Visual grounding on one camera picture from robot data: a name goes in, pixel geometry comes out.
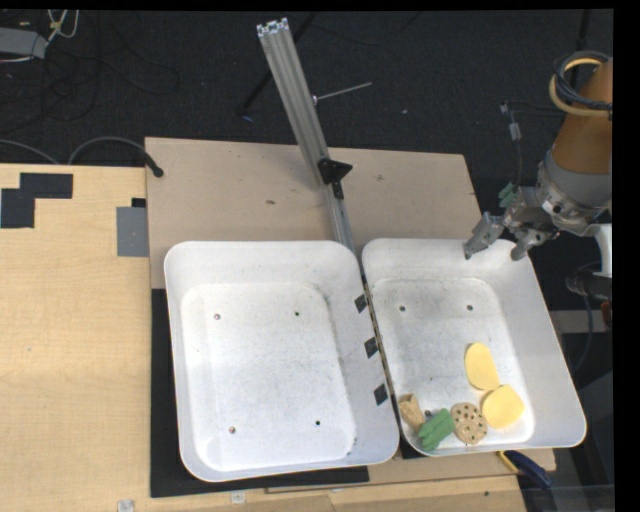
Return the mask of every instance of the wooden table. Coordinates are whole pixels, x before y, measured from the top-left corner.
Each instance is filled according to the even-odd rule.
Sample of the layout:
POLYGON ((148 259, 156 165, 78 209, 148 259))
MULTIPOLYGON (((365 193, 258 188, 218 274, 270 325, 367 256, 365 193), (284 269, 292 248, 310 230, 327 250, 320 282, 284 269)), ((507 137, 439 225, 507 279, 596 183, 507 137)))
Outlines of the wooden table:
MULTIPOLYGON (((491 453, 398 455, 371 466, 367 484, 341 489, 151 498, 150 295, 163 287, 163 251, 184 237, 331 232, 317 193, 292 171, 302 161, 297 147, 149 139, 147 148, 166 171, 160 180, 141 168, 0 165, 2 189, 18 188, 21 173, 73 174, 72 199, 38 198, 33 228, 0 229, 0 511, 112 512, 121 500, 133 500, 136 512, 355 512, 400 502, 403 510, 525 510, 516 477, 491 453), (220 173, 230 169, 225 188, 220 173), (173 186, 191 180, 195 190, 201 173, 214 200, 205 200, 211 190, 173 186), (118 256, 116 209, 145 197, 150 257, 118 256), (181 201, 197 214, 206 203, 212 217, 185 229, 181 201)), ((459 155, 335 149, 332 157, 356 165, 344 187, 358 248, 379 236, 466 237, 477 221, 459 155)), ((555 469, 552 450, 527 454, 555 469)))

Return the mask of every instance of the wooden tabletop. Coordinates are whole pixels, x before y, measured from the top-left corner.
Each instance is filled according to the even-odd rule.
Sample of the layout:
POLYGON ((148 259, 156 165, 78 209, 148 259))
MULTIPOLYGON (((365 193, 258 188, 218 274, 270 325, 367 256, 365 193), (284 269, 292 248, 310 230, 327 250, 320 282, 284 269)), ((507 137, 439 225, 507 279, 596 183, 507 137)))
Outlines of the wooden tabletop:
MULTIPOLYGON (((516 477, 491 453, 436 459, 396 457, 370 467, 371 479, 366 485, 343 489, 254 489, 151 498, 150 295, 152 274, 157 273, 153 261, 161 258, 162 244, 190 236, 176 229, 175 222, 174 229, 167 230, 161 227, 161 220, 154 221, 169 216, 171 207, 174 217, 175 211, 180 212, 176 202, 168 202, 163 214, 156 198, 161 197, 161 192, 169 192, 158 192, 154 186, 175 180, 180 174, 176 171, 177 162, 189 168, 196 156, 196 160, 204 157, 215 161, 222 152, 230 154, 229 149, 233 149, 240 154, 235 156, 238 160, 255 159, 247 156, 251 154, 264 160, 259 157, 270 154, 266 159, 277 157, 274 165, 279 167, 278 159, 294 158, 296 153, 289 146, 243 148, 228 146, 234 143, 167 139, 153 139, 147 144, 168 178, 162 185, 160 181, 149 181, 149 189, 146 181, 155 178, 140 168, 0 165, 1 189, 19 188, 22 173, 73 175, 71 199, 35 199, 34 227, 0 229, 0 510, 112 512, 118 510, 118 502, 121 507, 128 503, 122 500, 133 500, 136 512, 388 510, 400 501, 403 510, 525 510, 516 477), (118 256, 116 210, 130 207, 132 198, 145 197, 149 199, 151 255, 118 256)), ((376 187, 399 189, 402 168, 414 169, 413 174, 420 168, 426 176, 436 175, 437 179, 426 180, 422 192, 415 193, 416 199, 411 201, 420 198, 419 204, 404 202, 399 208, 426 208, 424 215, 432 220, 431 208, 446 205, 441 197, 442 187, 449 187, 447 193, 473 202, 470 206, 457 205, 467 213, 458 212, 453 218, 445 210, 438 214, 440 218, 459 226, 462 222, 463 227, 458 227, 454 236, 461 236, 475 224, 479 212, 462 157, 382 153, 334 150, 332 155, 345 161, 356 158, 354 161, 361 166, 366 163, 369 171, 361 173, 360 178, 354 171, 344 182, 359 247, 367 238, 377 236, 373 232, 357 233, 358 226, 369 226, 366 219, 371 217, 365 214, 365 205, 383 207, 377 202, 376 187), (384 162, 385 172, 373 168, 374 161, 384 162), (362 184, 359 179, 369 182, 362 184), (367 192, 358 195, 358 190, 367 192)), ((250 185, 256 177, 246 169, 244 172, 250 185)), ((311 232, 318 229, 330 237, 323 224, 321 204, 309 207, 303 200, 293 199, 295 193, 291 191, 292 199, 287 203, 287 194, 280 188, 263 185, 259 190, 247 186, 248 189, 259 195, 255 208, 259 206, 260 211, 297 204, 316 219, 311 232)), ((237 206, 229 198, 224 207, 233 211, 237 206)), ((388 209, 380 213, 380 220, 376 221, 379 233, 393 234, 396 224, 389 220, 393 216, 388 209)), ((425 229, 434 229, 425 225, 422 218, 403 225, 401 234, 420 235, 425 229), (422 226, 422 230, 416 231, 416 226, 422 226)), ((162 287, 162 277, 156 275, 155 279, 162 287)), ((552 450, 527 454, 547 469, 555 468, 552 450)))

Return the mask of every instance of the yellow oval object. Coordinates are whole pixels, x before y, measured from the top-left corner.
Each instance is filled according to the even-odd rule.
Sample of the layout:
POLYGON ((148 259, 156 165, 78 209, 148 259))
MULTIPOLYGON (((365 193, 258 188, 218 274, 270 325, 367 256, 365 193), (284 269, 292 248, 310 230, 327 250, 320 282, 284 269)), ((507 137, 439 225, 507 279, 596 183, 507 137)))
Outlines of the yellow oval object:
POLYGON ((509 384, 489 393, 482 403, 482 415, 495 429, 515 423, 523 412, 524 402, 509 384))
POLYGON ((482 390, 493 390, 500 386, 498 370, 489 347, 472 343, 464 353, 464 368, 472 386, 482 390))

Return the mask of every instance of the black clip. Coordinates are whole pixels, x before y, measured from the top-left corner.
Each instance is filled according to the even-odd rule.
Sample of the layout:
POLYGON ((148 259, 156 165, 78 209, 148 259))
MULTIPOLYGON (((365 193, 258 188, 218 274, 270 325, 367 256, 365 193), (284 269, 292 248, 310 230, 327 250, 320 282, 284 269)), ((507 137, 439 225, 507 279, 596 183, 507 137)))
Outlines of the black clip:
POLYGON ((318 169, 320 170, 322 181, 326 185, 331 183, 331 186, 333 187, 333 195, 336 199, 344 199, 340 180, 342 180, 342 178, 344 178, 349 171, 353 169, 353 165, 336 162, 335 160, 322 157, 318 162, 318 169))

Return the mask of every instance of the black floor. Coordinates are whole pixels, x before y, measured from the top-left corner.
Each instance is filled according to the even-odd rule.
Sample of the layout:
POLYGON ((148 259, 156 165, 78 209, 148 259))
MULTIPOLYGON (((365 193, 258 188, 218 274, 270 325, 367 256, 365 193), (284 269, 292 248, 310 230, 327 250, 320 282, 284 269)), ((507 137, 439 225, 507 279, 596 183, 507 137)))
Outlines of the black floor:
MULTIPOLYGON (((287 17, 296 32, 310 14, 81 11, 74 37, 57 36, 44 60, 10 63, 4 61, 15 56, 0 54, 0 138, 62 163, 100 136, 138 144, 147 136, 295 144, 272 82, 244 118, 238 107, 268 71, 256 25, 287 17)), ((546 110, 552 106, 547 87, 553 62, 579 44, 613 55, 613 9, 586 14, 321 11, 298 52, 317 96, 372 83, 319 102, 329 146, 462 154, 481 209, 499 213, 498 192, 518 162, 499 106, 509 101, 521 110, 523 184, 531 184, 562 122, 546 110), (578 41, 584 21, 586 37, 578 41)), ((64 33, 71 34, 74 16, 71 11, 64 33)), ((0 9, 0 27, 48 36, 48 23, 46 10, 0 9)), ((0 161, 43 158, 0 144, 0 161)), ((141 162, 135 148, 114 142, 89 146, 73 160, 141 162)), ((564 278, 599 259, 595 242, 565 235, 530 256, 548 308, 582 310, 582 299, 566 289, 564 278)), ((610 341, 605 336, 597 346, 576 376, 579 388, 612 367, 610 341)))

